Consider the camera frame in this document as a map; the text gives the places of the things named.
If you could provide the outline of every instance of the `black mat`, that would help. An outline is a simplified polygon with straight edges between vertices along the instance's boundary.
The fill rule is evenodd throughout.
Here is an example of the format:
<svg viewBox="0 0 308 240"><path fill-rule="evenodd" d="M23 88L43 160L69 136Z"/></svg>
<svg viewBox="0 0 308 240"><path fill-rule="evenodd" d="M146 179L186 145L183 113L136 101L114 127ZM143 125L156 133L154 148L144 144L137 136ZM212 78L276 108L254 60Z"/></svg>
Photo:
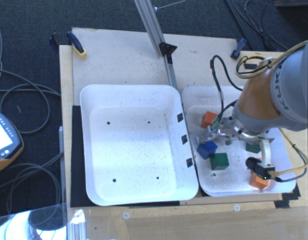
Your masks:
<svg viewBox="0 0 308 240"><path fill-rule="evenodd" d="M86 193L85 183L85 161L83 130L80 106L73 106L72 109L72 157L71 157L71 187L70 187L70 206L71 207L90 207L96 206ZM137 207L158 207L158 206L178 206L179 201L167 202L147 202L132 203L121 206Z"/></svg>

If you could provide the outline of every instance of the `green block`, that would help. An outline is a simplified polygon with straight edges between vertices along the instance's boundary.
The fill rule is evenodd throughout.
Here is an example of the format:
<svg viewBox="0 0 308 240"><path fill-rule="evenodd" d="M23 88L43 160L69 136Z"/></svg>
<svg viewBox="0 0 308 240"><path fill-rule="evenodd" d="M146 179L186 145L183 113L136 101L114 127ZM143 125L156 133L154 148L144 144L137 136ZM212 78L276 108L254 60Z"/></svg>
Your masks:
<svg viewBox="0 0 308 240"><path fill-rule="evenodd" d="M214 153L209 157L212 170L223 170L229 166L227 153Z"/></svg>
<svg viewBox="0 0 308 240"><path fill-rule="evenodd" d="M251 145L249 143L246 142L246 151L252 152L252 153L259 153L260 151L260 145L256 144L256 145Z"/></svg>

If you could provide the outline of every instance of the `yellow and black clamp handle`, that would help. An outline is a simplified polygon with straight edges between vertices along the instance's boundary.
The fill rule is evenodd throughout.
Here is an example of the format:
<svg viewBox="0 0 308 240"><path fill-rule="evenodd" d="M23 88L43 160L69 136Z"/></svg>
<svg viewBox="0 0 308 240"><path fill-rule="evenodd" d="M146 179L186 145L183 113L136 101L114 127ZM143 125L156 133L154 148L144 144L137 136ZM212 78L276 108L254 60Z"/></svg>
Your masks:
<svg viewBox="0 0 308 240"><path fill-rule="evenodd" d="M69 44L73 45L74 51L80 56L83 57L86 55L85 48L81 45L78 38L71 32L68 31L66 33L67 38L69 39ZM54 32L52 36L49 38L49 44L53 48L56 53L59 53L59 42L58 42L58 34Z"/></svg>

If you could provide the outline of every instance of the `black bracket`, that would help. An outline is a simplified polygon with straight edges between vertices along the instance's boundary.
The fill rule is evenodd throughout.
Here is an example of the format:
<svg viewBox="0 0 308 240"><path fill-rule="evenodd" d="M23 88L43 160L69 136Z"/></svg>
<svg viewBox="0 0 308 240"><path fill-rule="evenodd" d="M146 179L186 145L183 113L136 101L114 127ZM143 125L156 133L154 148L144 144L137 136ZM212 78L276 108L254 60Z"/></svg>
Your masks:
<svg viewBox="0 0 308 240"><path fill-rule="evenodd" d="M177 46L174 46L172 44L168 44L165 42L161 42L159 44L160 52L162 53L162 56L167 56L167 62L168 64L173 64L172 61L172 53L176 50Z"/></svg>

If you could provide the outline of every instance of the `white tray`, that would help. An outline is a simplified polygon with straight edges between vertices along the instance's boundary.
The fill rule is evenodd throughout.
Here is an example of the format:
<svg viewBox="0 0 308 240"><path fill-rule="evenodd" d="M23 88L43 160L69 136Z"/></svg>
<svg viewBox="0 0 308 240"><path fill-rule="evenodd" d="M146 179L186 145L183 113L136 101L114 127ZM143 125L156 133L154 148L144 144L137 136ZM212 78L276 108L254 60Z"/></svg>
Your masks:
<svg viewBox="0 0 308 240"><path fill-rule="evenodd" d="M92 202L110 206L184 201L197 194L176 89L92 84L81 91L80 105L86 191Z"/></svg>
<svg viewBox="0 0 308 240"><path fill-rule="evenodd" d="M232 86L222 86L226 106L230 102L238 99L240 91ZM198 143L197 136L201 136L204 128L200 127L202 116L206 111L218 114L220 112L220 98L216 86L200 86L193 85L186 87L182 92L182 100L184 106L185 117L187 121L188 131L192 142L194 157L197 166L199 184L202 190L211 196L235 196L259 193L288 193L296 186L296 180L289 182L276 182L270 180L267 187L259 190L249 184L251 171L246 167L246 159L248 157L260 158L258 154L245 150L245 142L242 140L234 140L232 144L225 145L225 140L218 137L214 143L218 146L217 153L227 153L229 166L224 170L212 170L209 159L203 159L197 152ZM224 117L231 116L232 109L228 109L224 113ZM267 138L275 138L271 146L272 162L276 166L276 171L284 171L291 169L292 165L284 144L282 134L279 129L273 128ZM295 175L293 172L281 175L282 179L290 179Z"/></svg>

